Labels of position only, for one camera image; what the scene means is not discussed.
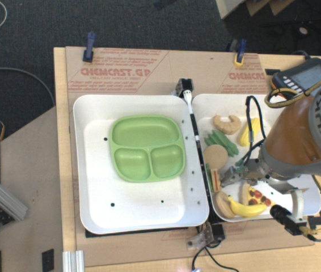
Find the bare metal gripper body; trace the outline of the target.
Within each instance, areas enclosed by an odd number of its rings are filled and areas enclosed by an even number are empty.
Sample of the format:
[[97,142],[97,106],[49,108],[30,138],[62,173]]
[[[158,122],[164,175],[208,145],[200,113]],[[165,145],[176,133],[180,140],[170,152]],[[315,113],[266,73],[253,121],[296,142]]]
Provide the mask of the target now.
[[238,167],[237,172],[242,179],[250,184],[256,184],[257,181],[268,182],[273,170],[264,159],[251,159],[246,165]]

